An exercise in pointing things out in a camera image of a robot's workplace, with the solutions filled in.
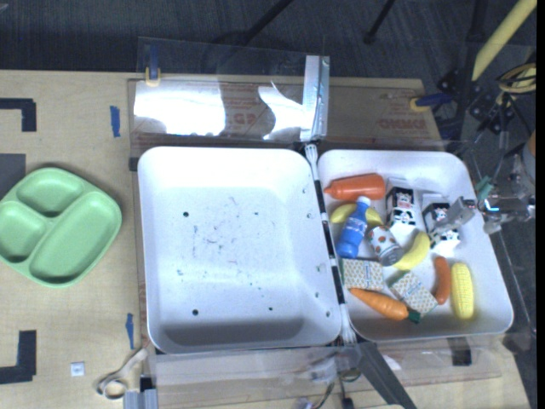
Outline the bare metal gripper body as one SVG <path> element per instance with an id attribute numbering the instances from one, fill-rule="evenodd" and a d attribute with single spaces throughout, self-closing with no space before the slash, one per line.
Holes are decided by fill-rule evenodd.
<path id="1" fill-rule="evenodd" d="M 488 223 L 527 222 L 535 218 L 535 200 L 517 196 L 492 194 L 479 201 L 479 208 Z"/>

